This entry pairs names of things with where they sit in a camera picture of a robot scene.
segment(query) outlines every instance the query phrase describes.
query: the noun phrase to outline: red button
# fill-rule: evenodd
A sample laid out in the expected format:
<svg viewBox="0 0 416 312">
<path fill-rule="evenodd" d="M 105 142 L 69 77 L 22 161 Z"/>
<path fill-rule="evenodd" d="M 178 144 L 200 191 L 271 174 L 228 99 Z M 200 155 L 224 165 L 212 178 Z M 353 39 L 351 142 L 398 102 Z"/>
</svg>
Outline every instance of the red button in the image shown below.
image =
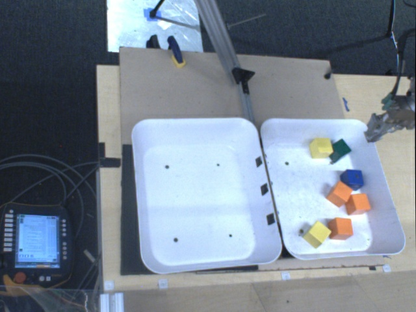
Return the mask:
<svg viewBox="0 0 416 312">
<path fill-rule="evenodd" d="M 23 282 L 26 281 L 26 274 L 24 272 L 17 272 L 14 275 L 13 282 L 17 284 L 23 284 Z"/>
</svg>

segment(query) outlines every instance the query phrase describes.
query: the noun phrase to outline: wooden table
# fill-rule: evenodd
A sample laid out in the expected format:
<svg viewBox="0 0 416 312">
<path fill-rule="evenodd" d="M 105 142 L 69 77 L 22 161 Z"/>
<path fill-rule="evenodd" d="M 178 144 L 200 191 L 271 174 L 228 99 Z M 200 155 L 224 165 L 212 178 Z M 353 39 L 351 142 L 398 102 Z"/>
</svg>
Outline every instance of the wooden table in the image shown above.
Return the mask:
<svg viewBox="0 0 416 312">
<path fill-rule="evenodd" d="M 381 112 L 380 100 L 392 89 L 395 83 L 394 77 L 384 76 L 333 75 L 333 78 L 338 90 L 339 104 L 344 107 L 342 98 L 348 101 L 350 111 L 343 110 L 344 117 L 355 118 L 365 123 L 368 122 L 371 113 Z M 97 85 L 99 141 L 105 143 L 107 157 L 121 158 L 122 123 L 120 119 L 119 67 L 98 66 Z M 399 92 L 405 92 L 408 86 L 408 80 L 404 79 Z M 350 287 L 352 292 L 359 291 L 360 297 L 364 300 L 372 300 L 372 298 L 369 298 L 368 292 L 365 295 L 362 294 L 362 291 L 365 291 L 363 283 L 367 283 L 368 287 L 372 288 L 377 285 L 380 286 L 387 277 L 389 281 L 393 281 L 392 285 L 397 286 L 398 283 L 401 283 L 400 287 L 403 290 L 408 290 L 409 285 L 411 288 L 415 288 L 415 280 L 413 279 L 415 278 L 414 274 L 416 274 L 415 132 L 399 131 L 392 135 L 386 135 L 377 143 L 377 148 L 406 235 L 404 251 L 389 257 L 351 257 L 316 261 L 285 259 L 278 260 L 271 265 L 260 266 L 259 271 L 255 272 L 121 276 L 121 168 L 102 168 L 99 173 L 101 199 L 99 206 L 101 207 L 100 239 L 103 251 L 102 276 L 104 288 L 107 291 L 144 290 L 141 293 L 126 293 L 126 299 L 129 297 L 129 302 L 135 301 L 136 304 L 139 304 L 135 298 L 141 297 L 141 302 L 146 307 L 153 303 L 177 306 L 177 309 L 170 309 L 170 311 L 192 311 L 192 308 L 190 308 L 192 306 L 194 308 L 198 306 L 198 308 L 201 308 L 200 310 L 204 310 L 204 303 L 208 304 L 209 297 L 216 294 L 221 297 L 229 295 L 229 297 L 232 297 L 230 299 L 236 302 L 246 302 L 246 309 L 235 309 L 236 311 L 275 311 L 273 304 L 270 305 L 270 308 L 267 308 L 263 300 L 269 302 L 277 299 L 272 298 L 269 294 L 274 290 L 273 288 L 278 290 L 280 286 L 286 285 L 281 284 L 283 271 L 284 274 L 289 272 L 292 280 L 314 278 L 318 287 L 330 288 L 337 285 L 346 285 Z M 384 264 L 390 266 L 392 274 L 384 274 L 382 268 Z M 375 266 L 375 270 L 370 270 L 369 265 Z M 153 291 L 157 289 L 160 279 L 168 280 L 169 288 L 174 288 L 169 289 L 170 294 L 166 294 L 166 292 L 160 294 L 158 291 Z M 301 281 L 297 287 L 303 285 L 302 290 L 306 291 L 306 296 L 308 294 L 313 296 L 314 285 L 310 281 Z M 189 300 L 190 297 L 199 298 L 195 298 L 188 307 L 179 304 L 181 299 Z M 305 306 L 308 306 L 307 300 L 304 300 L 304 303 Z M 384 308 L 389 305 L 386 303 L 380 306 Z M 229 306 L 226 310 L 234 311 Z"/>
</svg>

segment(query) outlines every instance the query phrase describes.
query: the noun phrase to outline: display screen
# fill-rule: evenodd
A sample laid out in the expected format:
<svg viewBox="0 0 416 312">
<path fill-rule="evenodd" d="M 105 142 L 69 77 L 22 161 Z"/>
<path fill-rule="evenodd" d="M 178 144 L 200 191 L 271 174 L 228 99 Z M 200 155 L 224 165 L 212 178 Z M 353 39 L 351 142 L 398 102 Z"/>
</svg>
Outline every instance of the display screen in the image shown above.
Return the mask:
<svg viewBox="0 0 416 312">
<path fill-rule="evenodd" d="M 59 216 L 18 214 L 16 268 L 59 268 Z"/>
</svg>

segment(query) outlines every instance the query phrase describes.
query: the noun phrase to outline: blue cube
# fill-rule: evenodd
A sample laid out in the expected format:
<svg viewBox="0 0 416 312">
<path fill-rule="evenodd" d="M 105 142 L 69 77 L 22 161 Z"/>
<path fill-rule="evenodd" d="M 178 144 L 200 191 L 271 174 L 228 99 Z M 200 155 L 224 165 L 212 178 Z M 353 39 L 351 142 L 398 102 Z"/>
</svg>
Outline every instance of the blue cube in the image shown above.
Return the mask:
<svg viewBox="0 0 416 312">
<path fill-rule="evenodd" d="M 363 174 L 360 170 L 345 170 L 341 174 L 341 181 L 353 190 L 358 190 L 364 185 Z"/>
</svg>

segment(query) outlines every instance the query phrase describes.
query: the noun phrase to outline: cube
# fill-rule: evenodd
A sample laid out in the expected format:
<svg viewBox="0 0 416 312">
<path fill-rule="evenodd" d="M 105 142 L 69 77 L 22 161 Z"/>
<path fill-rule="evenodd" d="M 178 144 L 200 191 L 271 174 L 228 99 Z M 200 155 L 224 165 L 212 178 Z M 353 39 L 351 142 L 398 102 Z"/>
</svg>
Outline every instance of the cube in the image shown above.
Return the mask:
<svg viewBox="0 0 416 312">
<path fill-rule="evenodd" d="M 345 170 L 341 174 L 341 181 L 353 190 L 358 190 L 364 185 L 363 174 L 360 170 Z"/>
<path fill-rule="evenodd" d="M 352 231 L 352 221 L 349 218 L 335 217 L 328 222 L 328 227 L 331 230 L 330 239 L 344 241 L 354 234 Z"/>
<path fill-rule="evenodd" d="M 309 150 L 313 159 L 325 159 L 333 152 L 331 140 L 328 138 L 314 138 L 309 144 Z"/>
<path fill-rule="evenodd" d="M 332 148 L 333 153 L 330 155 L 332 163 L 336 163 L 341 157 L 351 152 L 351 148 L 348 147 L 348 144 L 346 144 L 343 139 L 340 139 L 336 143 L 332 144 Z"/>
<path fill-rule="evenodd" d="M 365 193 L 351 195 L 345 207 L 348 215 L 361 215 L 371 209 L 369 199 Z"/>
<path fill-rule="evenodd" d="M 350 198 L 352 188 L 346 186 L 342 181 L 332 187 L 330 193 L 326 196 L 326 199 L 331 201 L 337 207 L 344 205 Z"/>
<path fill-rule="evenodd" d="M 309 231 L 304 234 L 303 238 L 314 248 L 318 248 L 330 234 L 331 230 L 329 230 L 321 222 L 316 221 L 315 224 L 311 226 Z"/>
</svg>

